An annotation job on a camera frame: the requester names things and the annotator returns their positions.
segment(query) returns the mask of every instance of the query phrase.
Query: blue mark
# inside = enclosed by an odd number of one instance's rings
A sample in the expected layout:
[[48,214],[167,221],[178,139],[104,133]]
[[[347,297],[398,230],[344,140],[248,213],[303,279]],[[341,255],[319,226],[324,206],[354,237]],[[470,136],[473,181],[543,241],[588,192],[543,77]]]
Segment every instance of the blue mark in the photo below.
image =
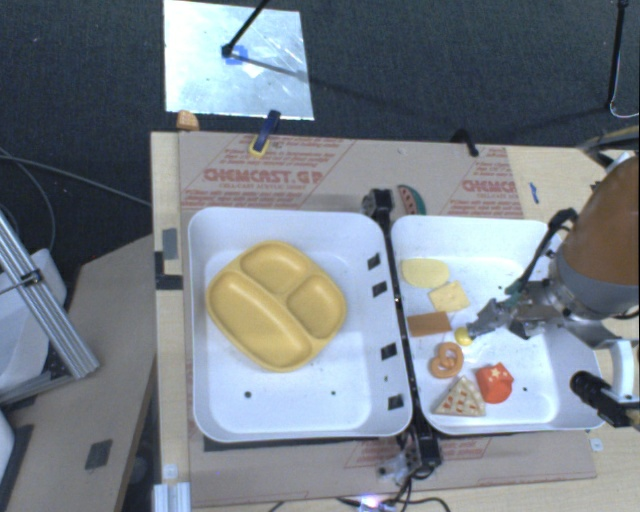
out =
[[538,200],[538,189],[536,188],[536,186],[529,182],[529,188],[531,189],[531,195],[533,196],[533,201],[536,204],[540,204],[540,201]]
[[233,47],[233,53],[231,54],[231,57],[227,57],[226,59],[224,59],[225,64],[229,66],[242,65],[242,61],[240,59],[236,59],[236,56],[240,57],[241,59],[247,59],[249,58],[249,51],[241,44],[235,45]]

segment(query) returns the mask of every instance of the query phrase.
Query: black carpet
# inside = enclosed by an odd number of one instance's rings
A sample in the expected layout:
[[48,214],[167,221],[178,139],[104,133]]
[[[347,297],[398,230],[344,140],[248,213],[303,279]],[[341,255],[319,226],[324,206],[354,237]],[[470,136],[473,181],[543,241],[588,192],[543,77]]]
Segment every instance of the black carpet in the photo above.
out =
[[[257,2],[235,2],[253,6]],[[629,126],[604,108],[616,2],[273,0],[299,10],[314,122],[280,133],[573,146]],[[618,108],[638,109],[640,6],[624,27]],[[0,0],[0,147],[150,199],[149,134],[164,111],[160,0]],[[256,131],[207,116],[203,128]],[[83,263],[151,232],[144,206],[36,169],[68,282]],[[50,239],[35,187],[0,161],[0,204],[29,249]]]

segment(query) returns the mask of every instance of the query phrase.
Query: toy pretzel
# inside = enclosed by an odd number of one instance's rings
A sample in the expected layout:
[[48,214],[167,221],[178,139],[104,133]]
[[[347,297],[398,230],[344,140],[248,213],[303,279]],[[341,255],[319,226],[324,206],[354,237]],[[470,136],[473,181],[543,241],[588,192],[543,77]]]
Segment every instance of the toy pretzel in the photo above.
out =
[[456,343],[447,341],[438,346],[438,355],[429,361],[429,370],[434,377],[446,379],[456,375],[462,369],[463,362],[462,349]]

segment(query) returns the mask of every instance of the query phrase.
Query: red toy tomato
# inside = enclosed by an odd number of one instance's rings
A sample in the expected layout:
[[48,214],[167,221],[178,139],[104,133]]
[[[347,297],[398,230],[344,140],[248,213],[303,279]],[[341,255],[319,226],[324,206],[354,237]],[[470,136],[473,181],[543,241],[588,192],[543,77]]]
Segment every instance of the red toy tomato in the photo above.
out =
[[482,398],[488,404],[500,404],[511,394],[513,377],[502,363],[481,368],[476,372],[476,380]]

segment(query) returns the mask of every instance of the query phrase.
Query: yellow plate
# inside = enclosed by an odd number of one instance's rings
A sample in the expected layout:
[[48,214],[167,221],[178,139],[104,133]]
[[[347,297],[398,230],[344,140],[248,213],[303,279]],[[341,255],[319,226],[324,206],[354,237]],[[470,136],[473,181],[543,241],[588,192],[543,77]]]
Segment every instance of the yellow plate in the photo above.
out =
[[318,355],[342,327],[347,304],[305,254],[278,241],[254,245],[224,267],[206,292],[209,315],[245,355],[288,372]]

